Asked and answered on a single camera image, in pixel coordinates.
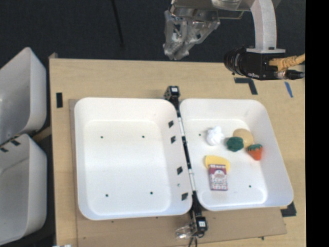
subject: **dark floor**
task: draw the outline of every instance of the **dark floor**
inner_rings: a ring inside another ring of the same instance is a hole
[[[169,61],[163,53],[163,12],[170,0],[115,0],[124,47],[111,0],[0,0],[0,68],[24,47],[31,47],[48,67],[53,52],[60,58]],[[306,0],[282,0],[276,9],[278,47],[288,56],[305,52]],[[222,20],[183,61],[222,62],[224,54],[254,44],[250,13],[241,20]],[[43,149],[49,153],[50,139]],[[53,235],[52,169],[49,168],[48,218],[38,233],[5,247],[50,247]]]

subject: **toy strawberry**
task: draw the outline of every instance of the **toy strawberry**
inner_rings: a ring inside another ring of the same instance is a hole
[[[251,145],[248,146],[247,151],[255,160],[260,160],[262,158],[263,146],[260,144]]]

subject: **table top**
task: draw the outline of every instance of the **table top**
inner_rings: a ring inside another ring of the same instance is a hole
[[[169,85],[181,97],[254,99],[269,115],[294,189],[295,217],[282,218],[279,208],[204,211],[209,230],[201,246],[302,246],[306,244],[305,79],[237,83],[222,63],[50,59],[56,241],[72,246],[179,246],[174,230],[188,215],[90,221],[76,204],[69,101],[84,97],[162,98]]]

